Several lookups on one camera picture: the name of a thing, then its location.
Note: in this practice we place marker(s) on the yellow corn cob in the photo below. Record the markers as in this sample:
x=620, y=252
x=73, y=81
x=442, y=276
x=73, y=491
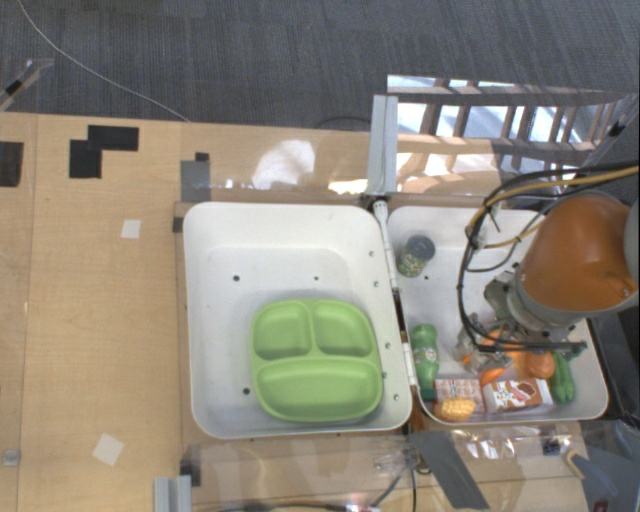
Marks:
x=456, y=409

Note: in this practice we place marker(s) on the orange toy fruit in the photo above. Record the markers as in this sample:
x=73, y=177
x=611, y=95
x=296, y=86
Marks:
x=537, y=365

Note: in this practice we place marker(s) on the pink and white carton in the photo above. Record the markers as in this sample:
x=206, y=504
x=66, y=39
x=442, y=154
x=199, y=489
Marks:
x=457, y=388

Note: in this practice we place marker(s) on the green can with grey lid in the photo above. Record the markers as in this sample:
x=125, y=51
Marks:
x=414, y=256

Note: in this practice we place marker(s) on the green plastic bottle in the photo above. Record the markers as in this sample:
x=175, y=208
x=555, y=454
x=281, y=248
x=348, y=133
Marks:
x=425, y=357

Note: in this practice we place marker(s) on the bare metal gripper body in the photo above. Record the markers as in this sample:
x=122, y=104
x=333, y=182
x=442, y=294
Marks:
x=500, y=297

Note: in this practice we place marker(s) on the orange carrot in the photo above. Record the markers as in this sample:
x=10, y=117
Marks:
x=495, y=376

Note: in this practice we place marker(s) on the green divided plate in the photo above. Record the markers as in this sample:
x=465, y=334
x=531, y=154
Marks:
x=315, y=385

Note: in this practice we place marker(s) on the white plastic tray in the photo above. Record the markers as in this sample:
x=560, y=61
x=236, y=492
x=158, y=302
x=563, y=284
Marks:
x=280, y=250
x=450, y=300

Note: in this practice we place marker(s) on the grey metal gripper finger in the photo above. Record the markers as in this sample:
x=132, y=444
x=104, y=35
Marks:
x=464, y=346
x=487, y=360

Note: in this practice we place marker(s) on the green toy vegetable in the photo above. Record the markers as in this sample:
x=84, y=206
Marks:
x=562, y=382

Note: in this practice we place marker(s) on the brown and white carton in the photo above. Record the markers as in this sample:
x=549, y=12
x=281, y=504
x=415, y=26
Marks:
x=517, y=395

